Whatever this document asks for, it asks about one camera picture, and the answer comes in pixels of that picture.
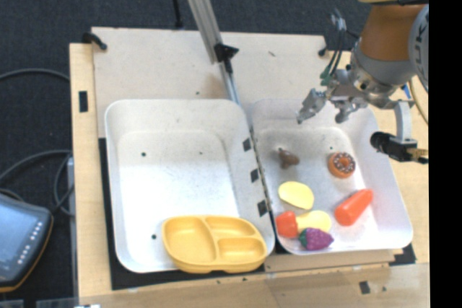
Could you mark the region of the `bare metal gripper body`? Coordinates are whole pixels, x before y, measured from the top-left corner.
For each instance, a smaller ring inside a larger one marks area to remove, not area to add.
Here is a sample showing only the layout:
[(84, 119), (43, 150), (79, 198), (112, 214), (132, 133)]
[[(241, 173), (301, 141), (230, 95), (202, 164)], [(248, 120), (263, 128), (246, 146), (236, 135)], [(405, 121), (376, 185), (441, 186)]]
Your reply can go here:
[(391, 95), (396, 89), (354, 64), (337, 69), (326, 77), (326, 96), (338, 106), (360, 108), (372, 105), (379, 109), (394, 109), (396, 101)]

